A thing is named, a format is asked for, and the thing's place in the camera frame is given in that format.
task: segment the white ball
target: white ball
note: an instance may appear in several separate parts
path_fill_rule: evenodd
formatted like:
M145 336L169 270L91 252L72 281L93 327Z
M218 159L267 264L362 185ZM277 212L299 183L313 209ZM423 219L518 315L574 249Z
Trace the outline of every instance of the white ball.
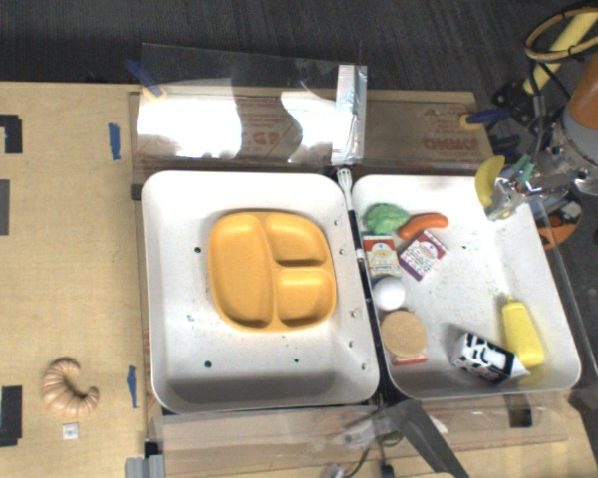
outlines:
M375 306L381 310L396 310L406 300L406 286L394 276L382 278L372 290Z

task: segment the robotic end effector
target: robotic end effector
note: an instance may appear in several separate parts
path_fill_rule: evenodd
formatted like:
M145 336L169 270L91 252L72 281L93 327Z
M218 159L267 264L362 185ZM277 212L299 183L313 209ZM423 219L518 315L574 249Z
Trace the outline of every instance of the robotic end effector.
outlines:
M567 18L573 19L551 49L535 46L547 28ZM573 186L598 196L598 36L582 42L597 19L598 0L585 0L544 20L524 42L532 64L530 77L508 84L494 96L493 102L535 139L531 151L514 165L505 167L505 158L495 156L478 170L476 192L490 220L507 218L516 207L536 198L560 200ZM569 96L553 71L561 62L581 60L587 54L593 56ZM540 91L549 79L568 96L564 107L552 115Z

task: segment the orange compartment plate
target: orange compartment plate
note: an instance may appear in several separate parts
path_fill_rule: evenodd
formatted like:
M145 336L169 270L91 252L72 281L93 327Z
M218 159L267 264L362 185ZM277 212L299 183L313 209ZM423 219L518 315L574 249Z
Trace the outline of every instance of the orange compartment plate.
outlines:
M210 231L208 277L214 306L232 326L288 332L326 321L337 304L328 241L303 216L248 211Z

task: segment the tan disc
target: tan disc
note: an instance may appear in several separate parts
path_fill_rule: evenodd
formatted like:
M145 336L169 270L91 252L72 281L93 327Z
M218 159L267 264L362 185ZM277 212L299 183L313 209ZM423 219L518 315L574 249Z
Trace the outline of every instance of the tan disc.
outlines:
M383 319L381 337L386 349L401 358L422 353L428 343L428 333L421 320L405 310L391 312Z

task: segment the yellow mustard bottle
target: yellow mustard bottle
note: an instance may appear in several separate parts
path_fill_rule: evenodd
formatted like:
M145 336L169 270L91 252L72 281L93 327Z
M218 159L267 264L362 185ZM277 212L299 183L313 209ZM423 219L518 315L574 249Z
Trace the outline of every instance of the yellow mustard bottle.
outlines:
M507 298L507 304L502 308L502 318L507 348L516 354L525 368L542 364L545 350L525 305L511 297Z

